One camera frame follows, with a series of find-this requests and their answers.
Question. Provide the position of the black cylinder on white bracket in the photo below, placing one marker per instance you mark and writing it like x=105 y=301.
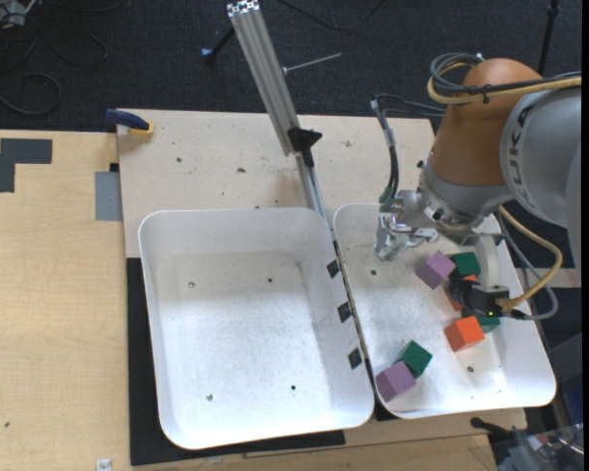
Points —
x=476 y=298

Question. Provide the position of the white plastic tray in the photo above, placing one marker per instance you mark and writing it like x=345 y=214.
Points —
x=407 y=312
x=245 y=331

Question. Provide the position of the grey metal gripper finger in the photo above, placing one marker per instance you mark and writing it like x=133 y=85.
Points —
x=385 y=248
x=410 y=244

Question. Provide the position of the thin black and white rod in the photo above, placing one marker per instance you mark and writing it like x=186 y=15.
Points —
x=343 y=273

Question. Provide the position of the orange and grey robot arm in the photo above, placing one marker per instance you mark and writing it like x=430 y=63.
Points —
x=476 y=130

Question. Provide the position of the purple cube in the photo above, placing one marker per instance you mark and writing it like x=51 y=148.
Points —
x=395 y=382
x=436 y=270

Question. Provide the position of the green cube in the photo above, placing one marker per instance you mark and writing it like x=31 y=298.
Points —
x=488 y=323
x=466 y=264
x=416 y=357

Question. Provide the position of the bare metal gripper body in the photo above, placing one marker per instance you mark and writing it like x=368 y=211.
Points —
x=414 y=216

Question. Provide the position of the pale wood board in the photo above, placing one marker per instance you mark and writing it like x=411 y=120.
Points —
x=216 y=174

